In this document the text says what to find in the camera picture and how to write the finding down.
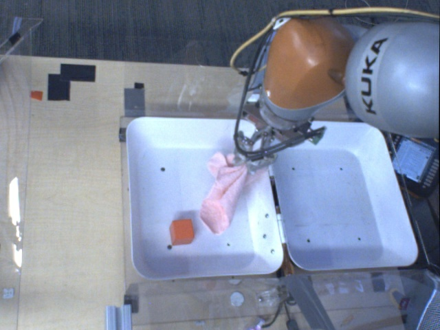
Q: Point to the white plastic tray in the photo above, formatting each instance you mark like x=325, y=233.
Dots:
x=337, y=205
x=172, y=184

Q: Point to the thin black and white rod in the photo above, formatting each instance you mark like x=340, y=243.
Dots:
x=277, y=201

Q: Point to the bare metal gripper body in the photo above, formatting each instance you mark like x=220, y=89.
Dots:
x=263, y=139

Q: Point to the orange cube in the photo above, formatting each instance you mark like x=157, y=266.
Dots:
x=181, y=231

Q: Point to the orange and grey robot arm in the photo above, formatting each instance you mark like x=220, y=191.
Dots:
x=309, y=64

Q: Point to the pink cloth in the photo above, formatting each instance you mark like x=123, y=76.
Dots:
x=223, y=191

